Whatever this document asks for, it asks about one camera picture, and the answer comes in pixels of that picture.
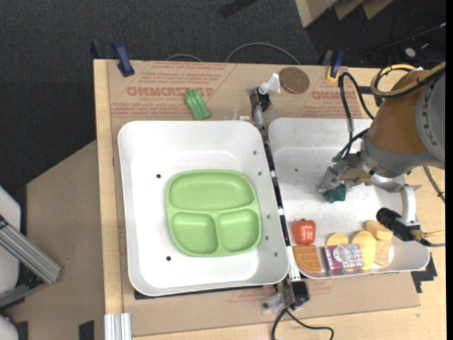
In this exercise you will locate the green divided plate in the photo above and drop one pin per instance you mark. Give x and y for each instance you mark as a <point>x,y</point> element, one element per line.
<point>212,211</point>

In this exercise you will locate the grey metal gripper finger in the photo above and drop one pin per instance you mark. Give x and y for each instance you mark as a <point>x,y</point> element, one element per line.
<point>327,181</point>
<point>341,182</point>

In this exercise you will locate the yellow cheese wedge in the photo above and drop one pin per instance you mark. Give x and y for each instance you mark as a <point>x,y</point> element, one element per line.
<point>378,229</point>

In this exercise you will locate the thin black and white rod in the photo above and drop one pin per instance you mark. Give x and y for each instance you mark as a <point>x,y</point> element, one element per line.
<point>279,200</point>

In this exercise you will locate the brown round biscuit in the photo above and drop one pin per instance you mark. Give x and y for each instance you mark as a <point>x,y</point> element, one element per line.
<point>294,80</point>

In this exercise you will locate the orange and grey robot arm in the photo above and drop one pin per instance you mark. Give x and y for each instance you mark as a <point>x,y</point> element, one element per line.
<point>400,126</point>

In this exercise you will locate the white plastic tray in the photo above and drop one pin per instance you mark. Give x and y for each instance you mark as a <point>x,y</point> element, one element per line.
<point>304,147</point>
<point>148,225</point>

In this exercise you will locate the orange waffle piece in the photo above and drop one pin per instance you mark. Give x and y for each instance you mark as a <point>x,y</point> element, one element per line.
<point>307,259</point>

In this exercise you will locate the red bell pepper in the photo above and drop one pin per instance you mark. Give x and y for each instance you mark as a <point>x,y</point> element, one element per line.
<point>303,231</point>

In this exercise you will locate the black cylinder on white bracket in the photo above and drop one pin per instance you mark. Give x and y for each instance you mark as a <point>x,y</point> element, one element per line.
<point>396,223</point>

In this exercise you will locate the pink and purple carton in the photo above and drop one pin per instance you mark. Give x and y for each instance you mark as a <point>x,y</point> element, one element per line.
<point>342,258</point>

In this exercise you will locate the green asparagus bundle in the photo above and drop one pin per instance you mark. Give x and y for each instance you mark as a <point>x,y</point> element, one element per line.
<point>197,105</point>

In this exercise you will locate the small yellow round piece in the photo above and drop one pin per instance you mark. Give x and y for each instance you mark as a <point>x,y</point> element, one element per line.
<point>337,240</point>

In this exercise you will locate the beige bread slice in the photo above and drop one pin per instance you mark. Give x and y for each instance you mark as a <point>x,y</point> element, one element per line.
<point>382,253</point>

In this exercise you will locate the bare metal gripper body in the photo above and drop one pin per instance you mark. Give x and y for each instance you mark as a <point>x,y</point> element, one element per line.
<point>357,175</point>

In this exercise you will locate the dark green broccoli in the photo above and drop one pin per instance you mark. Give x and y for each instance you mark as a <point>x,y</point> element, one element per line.
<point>335,194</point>

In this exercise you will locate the brown cardboard board red print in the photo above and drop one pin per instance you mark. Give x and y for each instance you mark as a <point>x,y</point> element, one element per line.
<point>219,310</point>

